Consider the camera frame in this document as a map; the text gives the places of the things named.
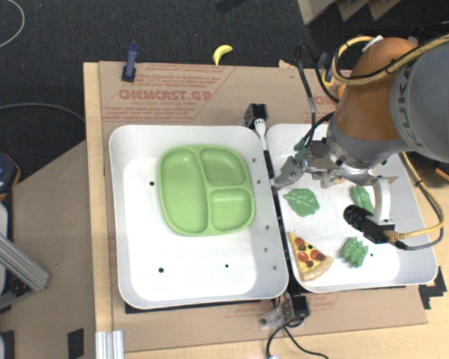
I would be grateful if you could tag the pizza slice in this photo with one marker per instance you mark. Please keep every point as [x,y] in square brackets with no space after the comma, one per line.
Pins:
[308,258]

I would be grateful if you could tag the black cylinder on white bracket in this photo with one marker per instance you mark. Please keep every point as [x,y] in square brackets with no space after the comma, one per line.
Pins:
[370,224]

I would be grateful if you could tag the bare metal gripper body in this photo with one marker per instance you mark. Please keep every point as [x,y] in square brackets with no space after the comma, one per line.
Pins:
[322,157]

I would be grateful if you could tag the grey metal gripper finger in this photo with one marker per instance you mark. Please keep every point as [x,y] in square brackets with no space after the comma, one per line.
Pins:
[289,172]
[331,180]

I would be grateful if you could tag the green divided plate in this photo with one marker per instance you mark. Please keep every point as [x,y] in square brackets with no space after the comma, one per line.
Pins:
[194,189]

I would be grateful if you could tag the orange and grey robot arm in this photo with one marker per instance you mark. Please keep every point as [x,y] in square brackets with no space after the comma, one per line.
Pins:
[374,99]

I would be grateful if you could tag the yellow banana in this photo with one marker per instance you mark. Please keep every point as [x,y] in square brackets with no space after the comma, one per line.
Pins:
[220,52]

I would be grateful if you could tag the brown cardboard board red print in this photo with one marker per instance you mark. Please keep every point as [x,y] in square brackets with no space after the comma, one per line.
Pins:
[179,99]

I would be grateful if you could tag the green lettuce leaf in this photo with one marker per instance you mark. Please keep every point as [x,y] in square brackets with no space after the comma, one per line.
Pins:
[361,198]
[354,252]
[302,201]

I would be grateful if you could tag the white plastic tray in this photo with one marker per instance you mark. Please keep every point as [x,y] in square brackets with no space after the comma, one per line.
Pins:
[329,230]
[194,267]

